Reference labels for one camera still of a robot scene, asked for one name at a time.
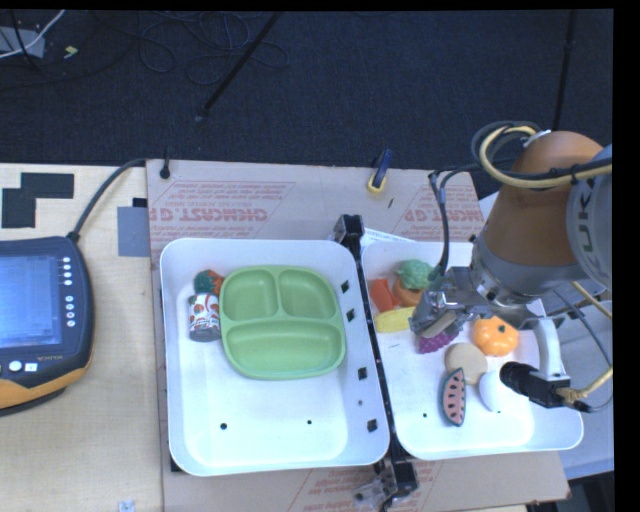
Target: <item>green divided plate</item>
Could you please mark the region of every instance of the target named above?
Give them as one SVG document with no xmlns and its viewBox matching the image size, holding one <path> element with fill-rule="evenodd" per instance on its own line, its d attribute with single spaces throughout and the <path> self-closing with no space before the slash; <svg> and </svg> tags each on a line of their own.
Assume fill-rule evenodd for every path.
<svg viewBox="0 0 640 512">
<path fill-rule="evenodd" d="M 329 282 L 295 266 L 244 267 L 220 291 L 224 350 L 241 374 L 268 380 L 323 375 L 342 362 L 342 313 Z"/>
</svg>

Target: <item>cardboard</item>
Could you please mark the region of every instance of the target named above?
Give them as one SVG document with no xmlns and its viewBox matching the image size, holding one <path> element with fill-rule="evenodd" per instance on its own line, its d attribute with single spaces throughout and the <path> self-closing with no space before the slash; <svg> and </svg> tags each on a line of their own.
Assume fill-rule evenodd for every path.
<svg viewBox="0 0 640 512">
<path fill-rule="evenodd" d="M 428 172 L 389 169 L 384 190 L 367 190 L 372 169 L 228 162 L 147 162 L 154 322 L 165 510 L 261 512 L 359 511 L 354 491 L 376 477 L 371 466 L 195 477 L 172 471 L 167 443 L 166 375 L 158 261 L 181 237 L 324 240 L 341 215 L 361 215 L 366 228 L 412 240 L 441 240 L 442 219 Z M 447 185 L 452 241 L 484 225 L 467 174 Z M 401 512 L 444 512 L 565 499 L 569 488 L 557 452 L 418 461 L 419 488 Z"/>
</svg>

